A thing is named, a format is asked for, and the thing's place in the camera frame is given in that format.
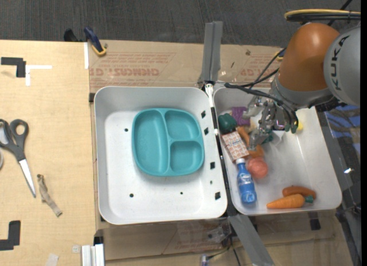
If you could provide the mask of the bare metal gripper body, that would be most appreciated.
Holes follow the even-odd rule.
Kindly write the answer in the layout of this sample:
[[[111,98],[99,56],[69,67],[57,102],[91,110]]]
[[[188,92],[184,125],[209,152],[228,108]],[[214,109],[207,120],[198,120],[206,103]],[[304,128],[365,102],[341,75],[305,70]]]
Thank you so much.
[[[243,112],[243,119],[252,119],[263,133],[284,130],[284,111],[269,98],[253,97]]]

